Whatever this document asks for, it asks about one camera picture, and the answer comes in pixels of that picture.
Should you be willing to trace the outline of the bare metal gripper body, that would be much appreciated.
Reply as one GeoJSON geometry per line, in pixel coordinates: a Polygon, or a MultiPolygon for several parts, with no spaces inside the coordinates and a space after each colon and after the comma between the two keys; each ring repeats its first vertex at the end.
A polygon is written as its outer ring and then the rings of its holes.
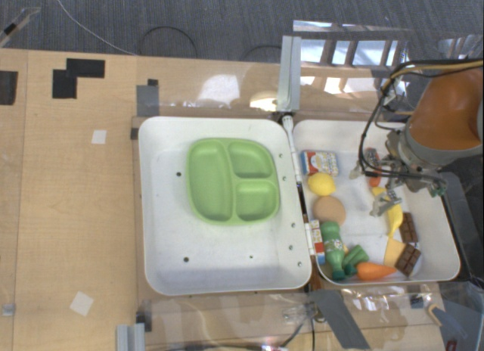
{"type": "Polygon", "coordinates": [[[437,150],[417,143],[409,130],[392,130],[386,137],[387,155],[383,165],[395,177],[390,185],[405,185],[409,191],[418,192],[427,189],[430,195],[443,195],[447,190],[447,181],[438,173],[442,165],[437,150]]]}

